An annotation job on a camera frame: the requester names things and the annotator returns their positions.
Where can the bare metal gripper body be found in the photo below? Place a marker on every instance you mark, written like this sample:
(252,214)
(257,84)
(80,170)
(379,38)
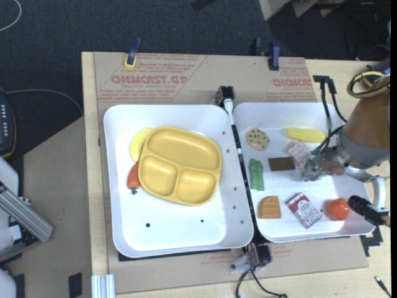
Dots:
(333,168)

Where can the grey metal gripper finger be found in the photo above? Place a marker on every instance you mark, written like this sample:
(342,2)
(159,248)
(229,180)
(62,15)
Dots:
(311,164)
(310,176)

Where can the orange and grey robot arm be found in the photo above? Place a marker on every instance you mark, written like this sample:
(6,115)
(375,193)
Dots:
(367,129)

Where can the pink and white packet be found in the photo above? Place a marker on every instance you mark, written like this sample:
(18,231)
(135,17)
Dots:
(297,152)

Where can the brown chocolate biscuit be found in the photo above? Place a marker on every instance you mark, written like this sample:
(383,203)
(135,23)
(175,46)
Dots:
(281,164)

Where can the yellow corn cob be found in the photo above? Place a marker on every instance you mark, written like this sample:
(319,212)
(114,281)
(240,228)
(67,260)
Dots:
(305,134)

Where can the white plastic tray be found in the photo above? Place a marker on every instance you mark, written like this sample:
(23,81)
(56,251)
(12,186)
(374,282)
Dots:
(279,185)
(173,228)

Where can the red and white carton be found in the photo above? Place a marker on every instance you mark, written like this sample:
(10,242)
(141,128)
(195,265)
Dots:
(304,211)

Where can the orange tomato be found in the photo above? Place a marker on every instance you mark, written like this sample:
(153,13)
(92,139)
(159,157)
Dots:
(338,209)

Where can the orange waffle piece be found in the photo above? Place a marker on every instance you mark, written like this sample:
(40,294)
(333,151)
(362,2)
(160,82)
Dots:
(269,208)

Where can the green asparagus bundle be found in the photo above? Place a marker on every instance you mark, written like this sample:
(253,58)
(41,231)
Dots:
(256,175)

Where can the beige chip cookie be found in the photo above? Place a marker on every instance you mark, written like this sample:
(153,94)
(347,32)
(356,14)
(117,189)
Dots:
(257,139)

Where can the thin black and white rod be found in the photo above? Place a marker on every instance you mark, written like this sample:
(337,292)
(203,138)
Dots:
(238,141)

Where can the yellow divided plate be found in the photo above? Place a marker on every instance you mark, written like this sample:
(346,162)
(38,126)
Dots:
(180,163)

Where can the brown cardboard board red print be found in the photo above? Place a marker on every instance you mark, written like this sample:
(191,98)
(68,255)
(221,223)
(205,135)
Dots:
(192,73)

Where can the yellow banana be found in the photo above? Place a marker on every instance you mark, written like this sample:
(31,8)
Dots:
(138,143)

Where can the orange carrot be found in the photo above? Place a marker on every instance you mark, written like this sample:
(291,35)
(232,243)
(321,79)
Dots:
(132,178)

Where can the black cylinder on white bracket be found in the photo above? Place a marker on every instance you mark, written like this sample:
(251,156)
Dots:
(359,205)

